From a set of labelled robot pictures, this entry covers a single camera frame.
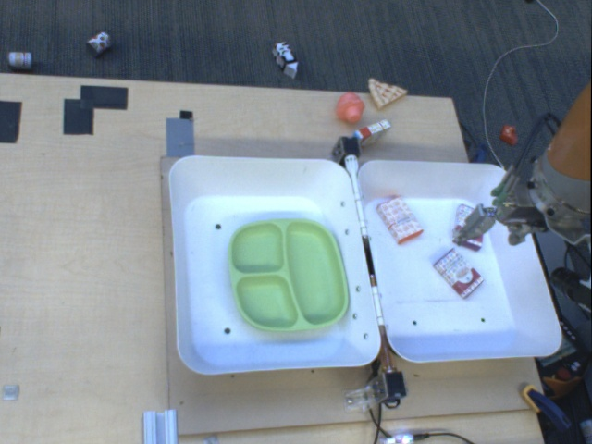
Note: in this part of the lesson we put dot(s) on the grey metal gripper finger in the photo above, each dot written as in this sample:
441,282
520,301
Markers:
474,224
518,236

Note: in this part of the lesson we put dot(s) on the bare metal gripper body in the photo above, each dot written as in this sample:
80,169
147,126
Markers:
532,213

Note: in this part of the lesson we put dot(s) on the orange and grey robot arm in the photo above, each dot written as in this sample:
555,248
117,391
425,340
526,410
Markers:
571,127

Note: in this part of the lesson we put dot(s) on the dark red carton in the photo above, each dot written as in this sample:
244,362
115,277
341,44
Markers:
462,215

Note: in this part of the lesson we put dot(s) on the red and white printed carton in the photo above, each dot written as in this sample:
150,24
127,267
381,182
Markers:
458,273

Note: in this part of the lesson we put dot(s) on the small red carton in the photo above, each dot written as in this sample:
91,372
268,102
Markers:
508,134

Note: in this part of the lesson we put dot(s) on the white plastic tray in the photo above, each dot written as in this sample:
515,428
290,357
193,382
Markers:
425,326
203,266

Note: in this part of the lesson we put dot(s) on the thin black and white rod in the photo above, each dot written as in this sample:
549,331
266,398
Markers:
357,192

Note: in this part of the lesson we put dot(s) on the red white and blue carton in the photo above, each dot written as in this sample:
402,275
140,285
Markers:
373,131

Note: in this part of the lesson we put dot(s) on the toy pizza slice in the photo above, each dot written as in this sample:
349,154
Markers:
384,93

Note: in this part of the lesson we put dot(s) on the green divided plate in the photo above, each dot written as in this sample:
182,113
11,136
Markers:
305,275

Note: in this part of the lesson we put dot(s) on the black and white carton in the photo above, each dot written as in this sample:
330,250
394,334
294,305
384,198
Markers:
286,60

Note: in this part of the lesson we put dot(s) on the small orange and white carton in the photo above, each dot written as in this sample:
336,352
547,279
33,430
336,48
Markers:
99,44

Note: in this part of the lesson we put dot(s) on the small white can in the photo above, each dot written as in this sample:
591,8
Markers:
20,60

